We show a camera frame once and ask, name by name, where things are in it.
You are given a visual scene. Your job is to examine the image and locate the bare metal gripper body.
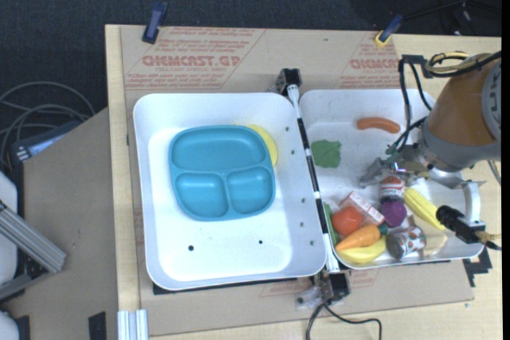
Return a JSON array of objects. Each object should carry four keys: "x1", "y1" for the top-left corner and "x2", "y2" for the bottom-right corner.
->
[{"x1": 386, "y1": 144, "x2": 433, "y2": 183}]

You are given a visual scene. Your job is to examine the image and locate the small bottle with orange label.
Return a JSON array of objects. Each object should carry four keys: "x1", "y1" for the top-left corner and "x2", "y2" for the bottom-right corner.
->
[{"x1": 379, "y1": 175, "x2": 406, "y2": 205}]

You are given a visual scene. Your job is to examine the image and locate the yellow corn cob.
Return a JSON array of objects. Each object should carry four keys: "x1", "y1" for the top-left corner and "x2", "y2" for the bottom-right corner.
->
[{"x1": 403, "y1": 187, "x2": 447, "y2": 233}]

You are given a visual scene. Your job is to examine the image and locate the orange and white carton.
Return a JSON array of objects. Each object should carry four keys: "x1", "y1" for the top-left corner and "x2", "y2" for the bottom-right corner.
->
[{"x1": 338, "y1": 190, "x2": 386, "y2": 227}]

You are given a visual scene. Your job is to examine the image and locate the purple grapes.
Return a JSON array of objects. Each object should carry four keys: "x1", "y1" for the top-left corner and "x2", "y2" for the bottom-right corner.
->
[{"x1": 379, "y1": 199, "x2": 408, "y2": 229}]

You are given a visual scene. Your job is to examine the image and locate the orange sausage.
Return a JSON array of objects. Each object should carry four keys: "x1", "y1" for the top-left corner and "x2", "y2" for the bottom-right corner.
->
[{"x1": 356, "y1": 116, "x2": 402, "y2": 135}]

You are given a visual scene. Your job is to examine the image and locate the green lettuce leaf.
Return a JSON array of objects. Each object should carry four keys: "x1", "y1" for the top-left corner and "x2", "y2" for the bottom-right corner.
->
[{"x1": 310, "y1": 139, "x2": 343, "y2": 170}]

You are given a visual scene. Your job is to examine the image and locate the orange tomato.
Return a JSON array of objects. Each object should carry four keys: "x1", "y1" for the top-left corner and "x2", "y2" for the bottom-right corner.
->
[{"x1": 331, "y1": 206, "x2": 363, "y2": 236}]

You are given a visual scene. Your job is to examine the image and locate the small can with tomato print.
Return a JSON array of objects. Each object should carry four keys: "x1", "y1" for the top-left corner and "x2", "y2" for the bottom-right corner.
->
[{"x1": 385, "y1": 225, "x2": 428, "y2": 261}]

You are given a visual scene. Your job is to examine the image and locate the thin black and white rod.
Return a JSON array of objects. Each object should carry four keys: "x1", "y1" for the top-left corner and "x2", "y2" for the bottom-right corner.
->
[{"x1": 287, "y1": 85, "x2": 340, "y2": 274}]

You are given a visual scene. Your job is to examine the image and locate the orange carrot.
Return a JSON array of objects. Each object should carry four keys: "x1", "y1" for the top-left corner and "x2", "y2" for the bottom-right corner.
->
[{"x1": 335, "y1": 223, "x2": 390, "y2": 252}]

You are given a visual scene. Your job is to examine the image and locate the white plastic tray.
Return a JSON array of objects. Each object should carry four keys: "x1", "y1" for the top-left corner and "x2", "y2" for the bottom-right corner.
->
[
  {"x1": 297, "y1": 88, "x2": 488, "y2": 271},
  {"x1": 132, "y1": 92, "x2": 328, "y2": 291}
]

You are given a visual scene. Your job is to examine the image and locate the green pea pod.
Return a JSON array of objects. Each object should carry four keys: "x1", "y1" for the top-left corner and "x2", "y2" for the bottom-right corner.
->
[{"x1": 323, "y1": 202, "x2": 340, "y2": 246}]

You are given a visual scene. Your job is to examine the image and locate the pale bread slice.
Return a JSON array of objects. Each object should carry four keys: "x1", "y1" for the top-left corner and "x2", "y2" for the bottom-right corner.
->
[{"x1": 422, "y1": 230, "x2": 449, "y2": 257}]

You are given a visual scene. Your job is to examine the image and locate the yellow banana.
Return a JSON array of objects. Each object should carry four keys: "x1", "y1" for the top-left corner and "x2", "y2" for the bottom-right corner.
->
[{"x1": 336, "y1": 236, "x2": 388, "y2": 265}]

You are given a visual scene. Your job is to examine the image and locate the blue divided plate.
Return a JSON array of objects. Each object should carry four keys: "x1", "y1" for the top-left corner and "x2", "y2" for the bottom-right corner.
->
[{"x1": 167, "y1": 124, "x2": 277, "y2": 222}]

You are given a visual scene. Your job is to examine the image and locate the brown cardboard board red print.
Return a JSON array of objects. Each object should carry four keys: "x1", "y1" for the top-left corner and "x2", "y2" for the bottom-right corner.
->
[{"x1": 119, "y1": 25, "x2": 476, "y2": 338}]

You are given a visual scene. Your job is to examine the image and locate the black cylinder on white bracket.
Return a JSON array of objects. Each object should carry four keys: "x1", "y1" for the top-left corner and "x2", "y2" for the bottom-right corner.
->
[{"x1": 430, "y1": 166, "x2": 488, "y2": 244}]

